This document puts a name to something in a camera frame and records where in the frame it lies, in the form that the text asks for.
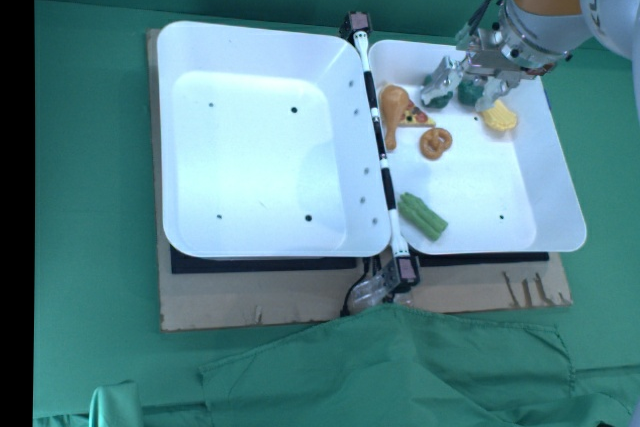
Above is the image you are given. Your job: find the black block with wires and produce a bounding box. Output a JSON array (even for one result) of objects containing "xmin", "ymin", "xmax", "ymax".
[
  {"xmin": 391, "ymin": 255, "xmax": 422, "ymax": 290},
  {"xmin": 339, "ymin": 10, "xmax": 374, "ymax": 39}
]

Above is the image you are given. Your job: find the black and white thin rod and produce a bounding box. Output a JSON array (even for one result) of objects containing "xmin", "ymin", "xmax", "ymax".
[{"xmin": 352, "ymin": 30, "xmax": 414, "ymax": 262}]

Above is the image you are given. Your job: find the green toy broccoli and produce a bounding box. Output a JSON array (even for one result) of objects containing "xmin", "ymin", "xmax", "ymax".
[{"xmin": 456, "ymin": 79, "xmax": 486, "ymax": 107}]

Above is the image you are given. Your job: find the toy pizza slice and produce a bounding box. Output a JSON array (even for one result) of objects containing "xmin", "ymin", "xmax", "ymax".
[{"xmin": 399, "ymin": 98, "xmax": 437, "ymax": 129}]

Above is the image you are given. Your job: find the orange toy chicken drumstick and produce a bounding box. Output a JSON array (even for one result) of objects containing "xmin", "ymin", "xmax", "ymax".
[{"xmin": 377, "ymin": 84, "xmax": 413, "ymax": 153}]

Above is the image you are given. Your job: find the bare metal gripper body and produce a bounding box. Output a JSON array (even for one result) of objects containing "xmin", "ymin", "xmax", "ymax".
[{"xmin": 455, "ymin": 27, "xmax": 559, "ymax": 87}]

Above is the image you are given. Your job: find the brown toy pretzel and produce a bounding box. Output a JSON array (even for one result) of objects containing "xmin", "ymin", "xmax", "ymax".
[{"xmin": 418, "ymin": 126, "xmax": 454, "ymax": 162}]

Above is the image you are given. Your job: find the green cloth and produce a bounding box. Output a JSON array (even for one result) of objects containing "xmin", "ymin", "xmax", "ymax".
[{"xmin": 196, "ymin": 303, "xmax": 640, "ymax": 427}]

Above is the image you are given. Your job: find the brown cardboard board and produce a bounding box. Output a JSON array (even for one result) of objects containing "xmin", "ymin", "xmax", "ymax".
[{"xmin": 146, "ymin": 28, "xmax": 574, "ymax": 334}]

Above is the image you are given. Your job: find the green toy asparagus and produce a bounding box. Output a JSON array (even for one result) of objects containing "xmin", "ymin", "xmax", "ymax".
[{"xmin": 396, "ymin": 191, "xmax": 450, "ymax": 243}]

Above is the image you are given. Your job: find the yellow toy corn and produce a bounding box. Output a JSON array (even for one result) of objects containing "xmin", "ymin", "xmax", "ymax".
[{"xmin": 480, "ymin": 98, "xmax": 519, "ymax": 133}]

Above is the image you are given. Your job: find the white plastic tray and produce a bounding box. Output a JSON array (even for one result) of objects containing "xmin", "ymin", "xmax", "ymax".
[
  {"xmin": 367, "ymin": 38, "xmax": 588, "ymax": 257},
  {"xmin": 156, "ymin": 19, "xmax": 393, "ymax": 261}
]

